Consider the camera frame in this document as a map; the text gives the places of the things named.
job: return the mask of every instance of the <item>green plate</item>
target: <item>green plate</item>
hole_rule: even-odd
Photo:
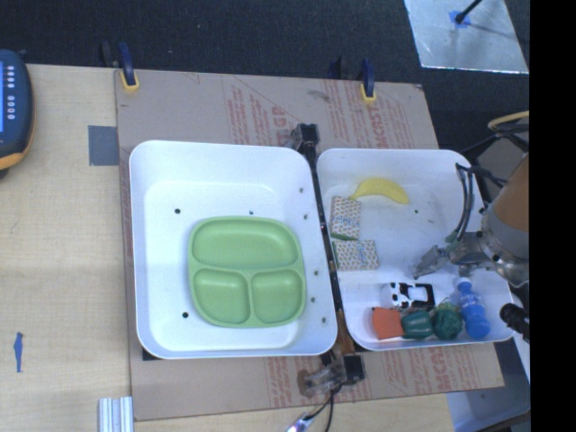
[[[196,309],[215,325],[286,325],[304,309],[300,242],[278,220],[254,216],[202,220],[188,241],[188,275]]]

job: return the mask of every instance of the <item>blue device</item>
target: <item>blue device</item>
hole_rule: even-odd
[[[28,68],[9,49],[0,49],[0,177],[30,150],[34,134],[34,98]]]

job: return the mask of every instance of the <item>silver metal sheet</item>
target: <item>silver metal sheet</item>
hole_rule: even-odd
[[[474,1],[404,0],[422,67],[527,74],[504,0],[482,0],[455,22]]]

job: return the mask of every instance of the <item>cardboard sheet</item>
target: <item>cardboard sheet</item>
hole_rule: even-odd
[[[168,419],[320,404],[304,397],[302,373],[317,356],[157,360],[136,332],[129,157],[145,140],[284,146],[298,123],[316,123],[318,151],[330,148],[437,149],[418,85],[264,76],[138,71],[140,87],[123,89],[115,73],[121,201],[134,418]],[[360,353],[366,379],[337,401],[364,401],[500,387],[492,343]]]

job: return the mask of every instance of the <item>white plastic tray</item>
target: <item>white plastic tray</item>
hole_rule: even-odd
[[[381,196],[357,199],[361,202],[360,239],[373,239],[380,259],[375,271],[338,272],[346,324],[352,338],[362,347],[390,350],[495,342],[508,339],[513,331],[500,318],[500,308],[512,302],[508,282],[496,272],[476,269],[472,287],[482,297],[491,332],[482,339],[468,337],[465,330],[453,341],[429,337],[417,341],[396,337],[378,340],[371,323],[372,307],[382,306],[383,284],[405,282],[432,284],[435,301],[441,302],[455,291],[457,267],[441,270],[415,281],[413,268],[433,246],[445,246],[445,237],[456,227],[464,205],[462,184],[455,164],[470,163],[450,150],[350,149],[333,148],[318,160],[318,176],[327,220],[334,195],[349,196],[368,177],[389,178],[409,195],[403,205]],[[469,231],[480,228],[482,198],[474,181],[474,206]]]
[[[337,322],[311,171],[288,148],[152,140],[130,155],[136,322],[160,358],[310,356],[329,350]],[[224,328],[194,308],[186,245],[214,216],[259,216],[290,227],[301,243],[307,299],[294,322]]]

